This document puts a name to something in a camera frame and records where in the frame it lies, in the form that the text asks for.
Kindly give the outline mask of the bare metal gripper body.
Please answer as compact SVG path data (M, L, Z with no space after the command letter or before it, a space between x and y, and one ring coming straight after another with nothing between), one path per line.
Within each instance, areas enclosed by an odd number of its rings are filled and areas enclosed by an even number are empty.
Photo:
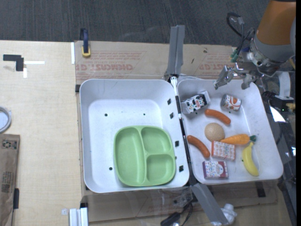
M279 70L282 61L273 61L260 52L243 52L234 51L234 71L237 74L250 74L253 76L266 75L273 77Z

